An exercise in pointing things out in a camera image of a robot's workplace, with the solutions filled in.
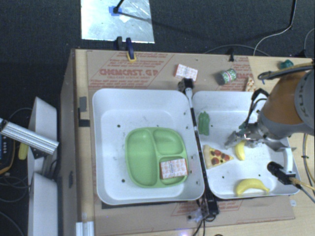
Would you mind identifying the black block with thin wires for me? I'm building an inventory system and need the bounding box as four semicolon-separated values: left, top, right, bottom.
196;197;220;218
178;78;195;92

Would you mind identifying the thin black and white rod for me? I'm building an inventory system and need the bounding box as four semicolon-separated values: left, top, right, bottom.
185;87;210;199

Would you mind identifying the yellow banana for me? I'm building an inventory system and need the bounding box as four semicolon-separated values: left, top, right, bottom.
234;139;248;161
235;178;270;197

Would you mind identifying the brown cardboard board red print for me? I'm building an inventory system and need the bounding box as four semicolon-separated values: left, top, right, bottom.
86;50;296;232

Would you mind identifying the black cylinder on white bracket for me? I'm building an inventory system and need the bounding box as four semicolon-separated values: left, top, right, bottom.
267;146;298;185

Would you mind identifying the green and white can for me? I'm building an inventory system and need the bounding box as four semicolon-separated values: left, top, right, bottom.
219;68;238;86

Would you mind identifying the white plastic tray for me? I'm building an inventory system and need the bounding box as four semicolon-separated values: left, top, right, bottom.
191;90;302;200
92;88;206;206

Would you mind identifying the orange and white carton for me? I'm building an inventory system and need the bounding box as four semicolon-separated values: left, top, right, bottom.
174;63;199;82
159;157;189;180

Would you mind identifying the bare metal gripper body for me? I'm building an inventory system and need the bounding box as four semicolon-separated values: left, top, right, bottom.
240;123;271;148

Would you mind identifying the green divided plate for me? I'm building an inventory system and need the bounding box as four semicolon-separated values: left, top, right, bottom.
125;127;190;189

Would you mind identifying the teal green toy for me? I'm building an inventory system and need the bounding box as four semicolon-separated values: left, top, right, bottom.
280;59;295;70

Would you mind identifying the pizza slice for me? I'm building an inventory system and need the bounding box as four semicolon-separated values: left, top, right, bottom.
202;144;235;170

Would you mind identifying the green toy vegetable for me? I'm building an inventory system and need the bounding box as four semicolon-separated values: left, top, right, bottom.
197;111;211;136

